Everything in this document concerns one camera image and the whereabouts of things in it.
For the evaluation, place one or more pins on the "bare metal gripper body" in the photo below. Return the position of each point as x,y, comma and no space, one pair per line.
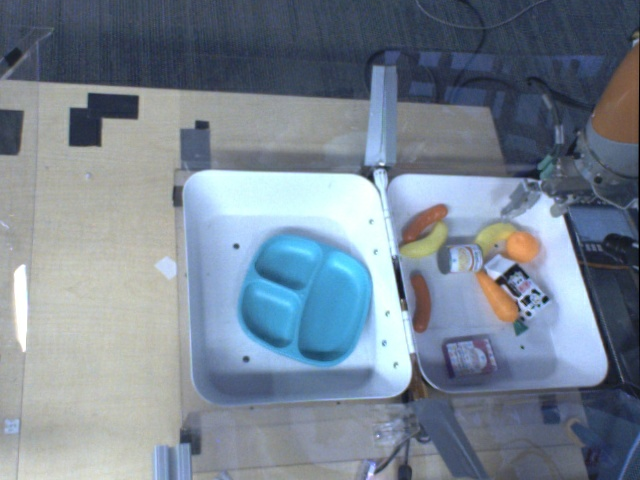
567,180

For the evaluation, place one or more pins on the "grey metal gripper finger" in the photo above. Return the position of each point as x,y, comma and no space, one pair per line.
529,187
515,203

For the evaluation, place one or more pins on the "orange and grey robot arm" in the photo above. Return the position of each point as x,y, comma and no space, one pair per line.
619,103

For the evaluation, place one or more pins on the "yellow banana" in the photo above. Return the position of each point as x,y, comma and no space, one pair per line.
425,247
492,235

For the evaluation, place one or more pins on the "orange fruit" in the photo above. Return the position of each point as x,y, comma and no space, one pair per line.
524,246

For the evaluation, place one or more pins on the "small white-label can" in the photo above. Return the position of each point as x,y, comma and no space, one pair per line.
462,258

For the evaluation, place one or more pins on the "white carton with black print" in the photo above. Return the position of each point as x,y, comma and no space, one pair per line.
527,293

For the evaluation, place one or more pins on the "orange-red sausage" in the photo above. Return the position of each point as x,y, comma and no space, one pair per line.
425,218
421,303

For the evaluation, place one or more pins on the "orange carrot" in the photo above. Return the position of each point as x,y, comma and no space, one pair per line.
497,298

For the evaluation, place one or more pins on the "thin black and white rod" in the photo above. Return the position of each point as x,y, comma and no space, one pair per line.
388,218

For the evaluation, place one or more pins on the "white plastic tray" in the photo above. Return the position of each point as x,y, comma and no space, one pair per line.
565,328
220,278

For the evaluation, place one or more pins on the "purple packet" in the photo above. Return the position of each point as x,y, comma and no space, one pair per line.
470,357

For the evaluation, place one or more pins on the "blue divided plate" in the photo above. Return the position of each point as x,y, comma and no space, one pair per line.
330,303

